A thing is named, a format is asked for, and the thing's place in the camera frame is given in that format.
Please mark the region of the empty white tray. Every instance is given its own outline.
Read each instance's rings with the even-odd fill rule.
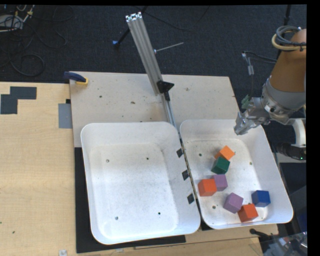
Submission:
[[[204,222],[213,229],[289,222],[293,208],[263,127],[236,135],[235,125],[234,119],[212,119],[186,120],[180,126]],[[200,196],[198,183],[215,174],[211,172],[214,156],[225,145],[235,152],[225,174],[228,187],[212,196]],[[246,205],[252,203],[251,194],[256,190],[269,191],[271,203],[257,207],[258,217],[252,221],[241,223],[237,213],[223,208],[231,192],[243,197],[242,204]]]
[[[81,144],[97,241],[112,245],[198,230],[200,213],[173,125],[90,123]]]

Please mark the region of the black bracket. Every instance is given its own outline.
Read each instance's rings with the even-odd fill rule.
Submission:
[[[158,81],[156,83],[156,85],[158,86],[159,92],[161,94],[164,94],[164,97],[167,101],[170,101],[170,96],[169,96],[169,90],[174,87],[174,83],[171,82],[165,82],[165,81]]]

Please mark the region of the cube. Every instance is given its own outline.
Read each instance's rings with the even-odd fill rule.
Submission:
[[[230,160],[236,153],[231,150],[230,147],[225,145],[217,154],[215,154],[214,158],[223,157],[226,160]]]
[[[228,187],[228,182],[225,174],[215,174],[213,175],[215,180],[216,190],[223,191]]]
[[[211,172],[216,174],[225,174],[229,169],[230,162],[219,156],[213,163],[213,166],[211,168]]]
[[[210,197],[217,192],[216,181],[214,178],[205,178],[198,183],[199,195]]]
[[[266,190],[256,190],[251,194],[251,198],[255,207],[266,207],[271,203],[269,191]]]
[[[243,197],[232,192],[226,197],[223,208],[236,214],[241,209],[243,201]]]
[[[241,209],[238,211],[238,216],[241,222],[252,221],[258,217],[256,206],[253,203],[242,205]]]

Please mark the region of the black mat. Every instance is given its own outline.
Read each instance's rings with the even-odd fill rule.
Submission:
[[[74,149],[75,159],[75,225],[76,225],[76,252],[88,253],[102,250],[118,249],[125,247],[170,245],[186,242],[184,235],[147,239],[135,242],[125,242],[105,245],[98,242],[92,235],[90,228],[90,216],[88,194],[86,185],[86,173],[81,147]]]

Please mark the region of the wooden surface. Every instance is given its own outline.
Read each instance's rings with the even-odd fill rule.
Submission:
[[[73,130],[59,128],[58,116],[58,104],[70,99],[70,85],[0,82],[0,94],[9,94],[10,86],[37,87],[37,97],[19,99],[17,114],[0,114],[1,255],[262,255],[250,226],[199,230],[180,245],[77,254]],[[278,233],[276,224],[254,228]]]

